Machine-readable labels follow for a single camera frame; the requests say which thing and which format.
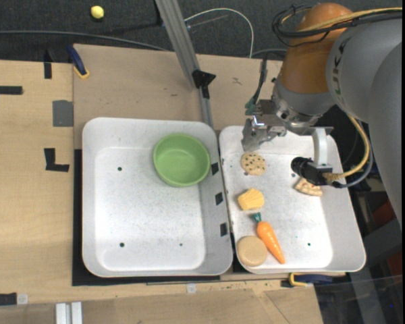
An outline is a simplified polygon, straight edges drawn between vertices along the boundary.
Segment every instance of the metal pole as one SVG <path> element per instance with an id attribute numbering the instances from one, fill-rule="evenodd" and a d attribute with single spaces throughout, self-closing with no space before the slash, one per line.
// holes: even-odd
<path id="1" fill-rule="evenodd" d="M 199 70 L 200 66 L 196 59 L 195 50 L 190 40 L 178 2 L 177 0 L 155 0 L 155 2 L 183 73 L 188 80 L 189 85 L 191 85 L 192 88 L 196 88 L 192 73 L 195 70 Z M 203 95 L 203 89 L 201 87 L 198 88 L 198 95 L 200 99 L 202 120 L 209 126 L 213 127 L 210 100 Z"/>

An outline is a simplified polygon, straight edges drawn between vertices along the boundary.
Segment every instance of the metal bracket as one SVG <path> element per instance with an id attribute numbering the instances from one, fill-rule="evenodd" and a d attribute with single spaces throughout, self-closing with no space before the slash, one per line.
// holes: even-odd
<path id="1" fill-rule="evenodd" d="M 327 165 L 327 135 L 331 128 L 310 128 L 313 139 L 314 157 L 313 161 L 317 165 Z"/>
<path id="2" fill-rule="evenodd" d="M 276 136 L 285 136 L 286 129 L 282 125 L 266 126 L 259 125 L 256 117 L 246 119 L 243 127 L 242 146 L 245 153 L 259 149 L 264 142 L 269 142 Z"/>
<path id="3" fill-rule="evenodd" d="M 194 83 L 197 88 L 201 88 L 202 97 L 205 99 L 210 99 L 209 94 L 209 84 L 216 78 L 215 74 L 210 74 L 203 72 L 201 70 L 194 70 L 192 72 L 192 77 L 194 78 Z"/>

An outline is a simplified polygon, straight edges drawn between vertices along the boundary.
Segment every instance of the black mat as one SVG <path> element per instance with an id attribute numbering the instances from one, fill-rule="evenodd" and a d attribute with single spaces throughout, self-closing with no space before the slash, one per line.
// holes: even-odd
<path id="1" fill-rule="evenodd" d="M 82 260 L 82 151 L 75 150 L 74 175 L 74 251 L 72 258 L 73 286 L 112 286 L 175 281 L 216 281 L 219 276 L 168 276 L 168 277 L 113 277 L 104 278 L 93 275 Z"/>

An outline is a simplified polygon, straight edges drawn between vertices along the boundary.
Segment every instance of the white cable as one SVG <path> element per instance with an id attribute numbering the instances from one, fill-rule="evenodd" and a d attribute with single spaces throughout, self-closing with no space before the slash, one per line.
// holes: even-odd
<path id="1" fill-rule="evenodd" d="M 252 35 L 252 38 L 251 38 L 251 41 L 250 41 L 250 53 L 249 53 L 249 57 L 252 57 L 252 53 L 253 53 L 253 50 L 254 50 L 254 28 L 252 27 L 252 24 L 250 23 L 249 19 L 248 19 L 243 13 L 241 13 L 241 12 L 239 12 L 239 11 L 236 11 L 236 10 L 234 10 L 234 9 L 231 9 L 231 8 L 226 8 L 226 7 L 213 8 L 213 9 L 208 9 L 207 11 L 203 11 L 203 12 L 197 13 L 197 14 L 195 14 L 195 15 L 193 15 L 193 16 L 190 16 L 190 17 L 186 18 L 186 19 L 184 20 L 184 22 L 186 23 L 186 22 L 188 22 L 189 20 L 192 20 L 192 19 L 194 19 L 194 18 L 196 18 L 196 17 L 202 16 L 203 14 L 207 14 L 207 13 L 215 12 L 215 11 L 230 11 L 230 12 L 234 12 L 235 14 L 238 14 L 239 16 L 243 17 L 243 18 L 248 22 L 249 28 L 250 28 L 250 33 L 251 33 L 251 35 Z"/>

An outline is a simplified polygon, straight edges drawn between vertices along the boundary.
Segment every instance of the black clip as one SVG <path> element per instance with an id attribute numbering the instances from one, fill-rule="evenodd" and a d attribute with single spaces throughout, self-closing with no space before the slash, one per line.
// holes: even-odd
<path id="1" fill-rule="evenodd" d="M 210 99 L 209 84 L 216 78 L 215 74 L 203 72 L 201 70 L 194 70 L 192 72 L 194 83 L 197 88 L 202 88 L 202 97 Z"/>

